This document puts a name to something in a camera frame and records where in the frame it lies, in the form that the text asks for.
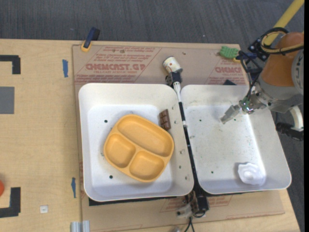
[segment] black cable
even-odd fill
[[[259,68],[260,70],[263,69],[252,57],[250,57],[248,54],[244,53],[243,51],[239,51],[238,54],[246,56],[248,59],[250,59],[250,61],[252,61],[253,64],[255,64],[257,68]]]
[[[250,99],[250,96],[251,96],[251,92],[252,92],[252,88],[254,86],[254,84],[257,82],[257,79],[259,78],[259,75],[256,75],[256,77],[254,78],[254,80],[252,81],[252,83],[250,84],[250,87],[249,87],[249,91],[247,93],[247,98],[248,100]]]
[[[192,221],[191,221],[191,228],[192,228],[192,231],[195,232]]]
[[[184,232],[187,232],[190,227],[192,228],[192,231],[195,232],[194,227],[193,227],[193,223],[192,223],[192,217],[189,218],[188,226],[187,226],[187,228],[185,229]]]
[[[184,232],[187,232],[187,231],[188,231],[188,229],[190,228],[190,226],[191,226],[191,221],[192,221],[192,218],[190,217],[190,218],[189,218],[189,223],[188,223],[188,226],[187,226],[187,228],[185,229],[185,231],[184,231]]]
[[[191,201],[194,199],[194,193],[193,193],[193,191],[191,191],[191,192],[189,193],[189,197],[190,197],[189,202],[191,202]]]
[[[198,214],[198,212],[197,212],[197,213],[193,214],[193,216],[194,216],[195,218],[201,218],[201,217],[203,217],[203,216],[205,215],[205,213],[206,213],[206,212],[202,212],[201,215],[197,215],[197,214]]]
[[[247,66],[246,66],[245,63],[244,63],[243,55],[240,54],[239,57],[240,57],[241,66],[243,67],[243,69],[245,70],[245,72],[248,73],[249,71],[248,71],[248,69],[247,69]]]
[[[276,112],[276,114],[275,114],[275,124],[277,124],[277,122],[278,122],[278,112]]]
[[[264,40],[266,39],[267,36],[272,35],[274,33],[282,33],[282,34],[287,34],[289,33],[289,31],[285,28],[281,28],[281,27],[276,27],[276,28],[272,28],[268,31],[266,31],[261,37],[261,50],[263,52],[266,52],[268,54],[281,54],[281,55],[285,55],[287,53],[291,53],[294,51],[298,51],[301,49],[304,49],[304,44],[296,44],[294,46],[289,46],[289,47],[284,47],[284,48],[272,48],[270,45],[265,45],[264,44]]]

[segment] black tape marking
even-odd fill
[[[98,201],[94,201],[89,198],[89,206],[113,204],[113,203],[143,202],[143,201],[153,201],[153,200],[159,200],[159,199],[173,199],[173,198],[176,198],[176,197],[141,198],[141,199],[127,199],[127,200],[116,200],[116,201],[105,201],[105,202],[98,202]]]
[[[0,218],[17,217],[20,213],[20,188],[11,188],[10,207],[0,208]]]
[[[0,61],[12,62],[12,74],[20,75],[20,57],[18,55],[0,55]]]

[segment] yellow divided plate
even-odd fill
[[[104,144],[112,166],[141,182],[152,182],[164,171],[174,151],[172,136],[138,115],[123,116]]]

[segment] red object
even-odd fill
[[[0,181],[0,196],[2,195],[3,192],[4,192],[4,184],[2,183],[2,181]]]

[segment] small white square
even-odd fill
[[[40,212],[41,213],[47,213],[48,212],[48,205],[41,205],[40,206]]]

